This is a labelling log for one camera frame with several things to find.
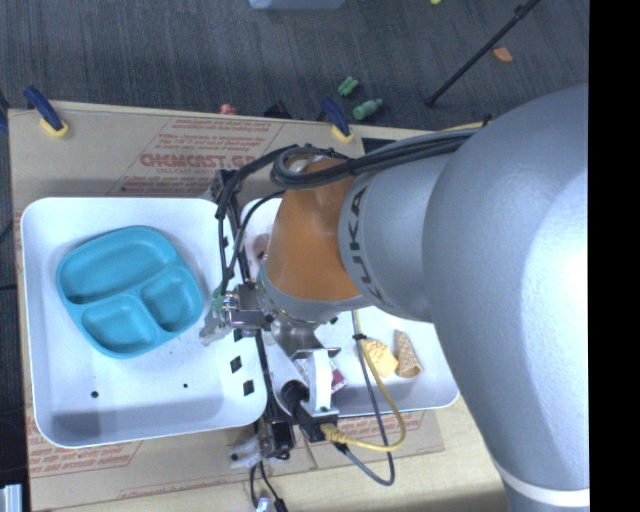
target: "blue divided plate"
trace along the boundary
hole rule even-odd
[[[158,230],[132,226],[94,238],[58,265],[60,297],[103,354],[134,357],[175,338],[200,317],[202,291]]]

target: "yellow clamp tip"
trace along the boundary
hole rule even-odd
[[[345,144],[351,142],[351,140],[353,139],[353,132],[351,132],[349,135],[345,135],[335,124],[331,126],[331,133],[338,139],[340,139],[340,142],[344,142]]]
[[[42,126],[47,131],[47,133],[49,133],[49,135],[53,135],[54,137],[61,138],[61,137],[64,137],[69,131],[69,125],[65,123],[62,119],[60,120],[60,122],[62,123],[62,128],[60,128],[59,130],[54,130],[53,126],[47,123],[44,120],[44,118],[40,119],[40,126]]]

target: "gray carpet floor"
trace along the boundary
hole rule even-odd
[[[500,41],[512,63],[486,55],[436,108],[424,105],[517,5],[346,0],[335,10],[259,11],[246,0],[2,0],[0,87],[14,107],[34,85],[52,99],[200,112],[231,103],[251,116],[281,101],[294,118],[315,120],[351,75],[361,85],[341,100],[345,111],[382,98],[365,123],[441,129],[588,81],[589,1],[544,0]],[[0,230],[10,219],[2,138]],[[0,240],[0,485],[26,475],[12,243]]]

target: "black pole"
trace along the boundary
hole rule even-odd
[[[424,100],[427,107],[433,107],[436,100],[449,87],[451,87],[462,75],[464,75],[471,66],[473,66],[476,62],[478,62],[480,57],[482,57],[485,53],[491,50],[491,48],[493,48],[493,45],[495,45],[500,39],[502,39],[502,37],[507,32],[509,32],[509,30],[511,30],[516,23],[518,23],[527,14],[529,14],[531,9],[533,9],[538,4],[538,2],[540,2],[540,0],[529,0],[524,6],[519,5],[518,7],[516,7],[516,10],[515,10],[516,14],[513,18],[511,18],[509,23],[507,23],[504,27],[502,27],[500,32],[498,32],[495,36],[493,36],[491,40],[486,45],[484,45],[478,53],[476,53],[473,57],[471,57],[469,61],[464,66],[462,66],[451,78],[449,78],[449,80],[447,80],[445,84],[442,87],[440,87],[440,89],[438,89],[426,100]]]

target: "green toy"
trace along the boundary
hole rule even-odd
[[[375,114],[382,106],[382,99],[365,101],[362,105],[358,105],[353,109],[353,117],[358,121]]]
[[[352,76],[348,76],[344,79],[344,82],[340,84],[338,87],[338,94],[340,96],[348,96],[353,92],[353,90],[358,86],[360,82],[353,78]]]

